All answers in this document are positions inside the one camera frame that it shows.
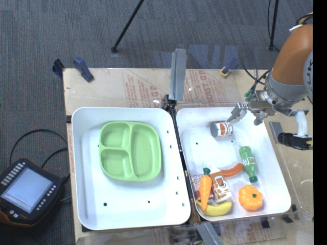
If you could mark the small white and orange can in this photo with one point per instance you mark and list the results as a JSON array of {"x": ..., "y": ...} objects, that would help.
[{"x": 221, "y": 129}]

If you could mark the yellow banana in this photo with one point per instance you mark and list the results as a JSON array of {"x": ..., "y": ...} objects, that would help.
[{"x": 217, "y": 210}]

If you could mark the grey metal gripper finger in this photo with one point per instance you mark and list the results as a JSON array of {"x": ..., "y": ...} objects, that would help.
[
  {"x": 237, "y": 112},
  {"x": 260, "y": 119}
]

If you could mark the green divided plate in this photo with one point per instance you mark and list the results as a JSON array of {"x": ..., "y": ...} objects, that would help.
[{"x": 143, "y": 149}]

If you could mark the orange toy sausage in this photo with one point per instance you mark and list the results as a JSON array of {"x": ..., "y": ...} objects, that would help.
[{"x": 233, "y": 170}]

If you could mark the black tripod leg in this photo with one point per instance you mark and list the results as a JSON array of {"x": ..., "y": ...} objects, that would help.
[
  {"x": 274, "y": 19},
  {"x": 131, "y": 19}
]

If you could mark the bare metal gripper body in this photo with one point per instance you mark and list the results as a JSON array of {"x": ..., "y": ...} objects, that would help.
[{"x": 260, "y": 103}]

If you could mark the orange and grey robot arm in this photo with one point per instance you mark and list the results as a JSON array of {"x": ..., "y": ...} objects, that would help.
[{"x": 291, "y": 57}]

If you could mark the white plastic tray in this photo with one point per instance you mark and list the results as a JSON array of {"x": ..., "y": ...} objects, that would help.
[
  {"x": 212, "y": 152},
  {"x": 127, "y": 203}
]

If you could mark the red and white packet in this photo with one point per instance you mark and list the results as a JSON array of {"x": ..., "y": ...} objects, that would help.
[{"x": 195, "y": 184}]

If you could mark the black cylinder on white bracket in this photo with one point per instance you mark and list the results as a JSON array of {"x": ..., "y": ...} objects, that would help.
[{"x": 293, "y": 140}]

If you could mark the white and orange toy carton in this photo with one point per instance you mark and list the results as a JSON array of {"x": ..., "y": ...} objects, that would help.
[{"x": 221, "y": 187}]

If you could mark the orange toy carrot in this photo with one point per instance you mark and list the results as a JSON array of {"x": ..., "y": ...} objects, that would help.
[{"x": 205, "y": 190}]

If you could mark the green toy bottle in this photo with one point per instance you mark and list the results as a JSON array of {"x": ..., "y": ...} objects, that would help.
[{"x": 247, "y": 161}]

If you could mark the brown cardboard board red print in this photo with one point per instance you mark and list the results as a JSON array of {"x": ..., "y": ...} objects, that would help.
[{"x": 107, "y": 88}]

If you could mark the orange toy pumpkin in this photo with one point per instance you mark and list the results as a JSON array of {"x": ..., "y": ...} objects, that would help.
[{"x": 250, "y": 198}]

